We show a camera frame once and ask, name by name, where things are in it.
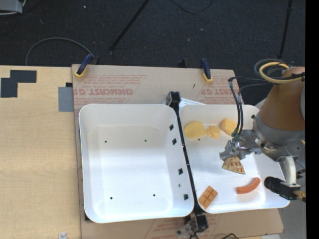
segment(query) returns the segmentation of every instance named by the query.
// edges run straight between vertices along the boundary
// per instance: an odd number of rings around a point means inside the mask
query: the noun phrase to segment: white tray
[[[243,129],[252,129],[253,119],[251,116],[256,115],[258,111],[254,106],[243,105]],[[210,125],[220,126],[221,121],[225,118],[237,121],[235,105],[187,105],[180,109],[180,120],[183,128],[195,120],[202,122],[205,128]],[[219,139],[213,139],[208,135],[199,140],[185,137],[197,197],[201,196],[208,185],[218,192],[207,209],[201,207],[212,214],[286,207],[290,201],[266,189],[263,184],[268,176],[284,180],[279,163],[274,162],[264,154],[255,155],[252,153],[241,160],[246,172],[245,175],[221,168],[223,161],[220,159],[219,153],[224,151],[229,139],[231,136],[223,130],[221,130]],[[254,177],[261,179],[257,189],[247,194],[236,193],[236,187],[249,184]]]
[[[96,223],[184,217],[194,199],[176,114],[90,104],[79,113],[84,209]]]

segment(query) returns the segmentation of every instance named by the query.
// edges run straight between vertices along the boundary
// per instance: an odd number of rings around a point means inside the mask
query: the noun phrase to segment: blue clamp
[[[83,60],[82,64],[80,65],[79,69],[77,71],[74,72],[74,75],[77,77],[77,78],[81,78],[84,73],[85,73],[85,70],[86,70],[86,66],[88,64],[97,64],[99,62],[99,57],[98,56],[93,56],[91,54],[88,54],[85,59]]]
[[[206,59],[203,58],[200,60],[200,68],[203,69],[203,76],[205,81],[208,83],[212,82],[213,78],[210,75],[210,69]]]

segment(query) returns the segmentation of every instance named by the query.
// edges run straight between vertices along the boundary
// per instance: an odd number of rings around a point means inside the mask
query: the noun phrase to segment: sausage
[[[242,186],[242,187],[237,187],[236,192],[237,194],[245,194],[245,193],[252,192],[254,189],[257,188],[259,183],[260,183],[260,179],[256,177],[253,179],[253,181],[250,184],[246,186]]]

